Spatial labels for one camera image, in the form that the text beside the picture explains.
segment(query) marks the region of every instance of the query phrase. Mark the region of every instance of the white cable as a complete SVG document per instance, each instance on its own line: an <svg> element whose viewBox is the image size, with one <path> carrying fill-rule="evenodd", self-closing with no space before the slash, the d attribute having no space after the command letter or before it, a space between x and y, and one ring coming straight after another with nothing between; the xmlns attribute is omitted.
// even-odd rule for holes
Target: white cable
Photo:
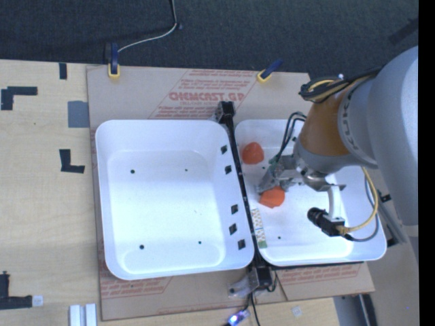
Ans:
<svg viewBox="0 0 435 326"><path fill-rule="evenodd" d="M173 16L174 16L174 25L173 25L173 27L169 31L167 31L165 34L162 34L162 35L159 35L159 36L155 36L155 37L150 37L149 39L144 39L144 40L141 40L141 41L138 41L138 42L131 43L130 45L121 47L118 50L118 53L120 53L121 51L123 51L123 50L125 50L125 49L127 49L129 47L133 47L135 45L139 45L140 43L149 42L149 41L153 41L153 40L157 40L157 39L162 39L163 37L166 37L167 35L171 34L177 28L177 25L178 25L177 15L175 14L175 0L171 0L171 1L172 1L172 13L173 13Z"/></svg>

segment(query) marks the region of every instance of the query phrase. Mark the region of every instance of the black floor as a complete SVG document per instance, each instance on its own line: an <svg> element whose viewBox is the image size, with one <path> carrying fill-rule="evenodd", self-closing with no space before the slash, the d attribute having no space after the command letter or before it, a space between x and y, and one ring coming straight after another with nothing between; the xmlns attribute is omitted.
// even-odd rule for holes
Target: black floor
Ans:
<svg viewBox="0 0 435 326"><path fill-rule="evenodd" d="M419 0L175 0L182 30L123 65L355 75L418 44ZM169 30L169 0L0 0L0 59L102 63Z"/></svg>

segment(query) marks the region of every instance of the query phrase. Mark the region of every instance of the red object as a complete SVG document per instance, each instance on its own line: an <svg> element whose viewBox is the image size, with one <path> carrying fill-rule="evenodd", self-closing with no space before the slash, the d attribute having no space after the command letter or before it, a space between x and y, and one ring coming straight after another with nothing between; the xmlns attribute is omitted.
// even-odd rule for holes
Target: red object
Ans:
<svg viewBox="0 0 435 326"><path fill-rule="evenodd" d="M257 164L263 161L264 151L259 143L249 143L242 150L242 161L245 164Z"/></svg>
<svg viewBox="0 0 435 326"><path fill-rule="evenodd" d="M284 203L285 192L279 186L275 186L273 189L264 191L260 197L260 204L263 204L269 208L280 206Z"/></svg>

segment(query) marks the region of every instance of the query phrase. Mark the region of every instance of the yellow clip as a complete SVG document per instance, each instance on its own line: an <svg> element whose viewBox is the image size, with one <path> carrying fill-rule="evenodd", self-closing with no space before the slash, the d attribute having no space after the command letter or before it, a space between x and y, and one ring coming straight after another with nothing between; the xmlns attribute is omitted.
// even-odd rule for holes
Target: yellow clip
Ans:
<svg viewBox="0 0 435 326"><path fill-rule="evenodd" d="M109 77L111 77L112 79L117 79L121 75L121 67L119 64L117 65L116 70L117 73L111 73L110 64L108 64L107 72L109 73Z"/></svg>
<svg viewBox="0 0 435 326"><path fill-rule="evenodd" d="M261 77L261 75L263 74L263 72L265 72L266 71L266 69L263 69L262 71L260 71L258 74L257 74L257 80L259 81L259 82L261 82L262 84L264 83L264 82L267 82L270 78L271 78L271 75L272 74L270 74L268 77L266 77L265 79L263 78L263 77Z"/></svg>

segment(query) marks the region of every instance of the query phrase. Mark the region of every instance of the tray hole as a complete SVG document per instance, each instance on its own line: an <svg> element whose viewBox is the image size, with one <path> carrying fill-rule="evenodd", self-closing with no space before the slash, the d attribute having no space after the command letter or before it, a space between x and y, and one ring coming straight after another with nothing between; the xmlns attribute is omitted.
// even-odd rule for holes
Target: tray hole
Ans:
<svg viewBox="0 0 435 326"><path fill-rule="evenodd" d="M237 225L234 223L229 227L230 235L232 236L237 231Z"/></svg>
<svg viewBox="0 0 435 326"><path fill-rule="evenodd" d="M244 247L246 247L246 243L245 243L245 239L239 240L237 242L238 246L239 246L239 250L243 249Z"/></svg>

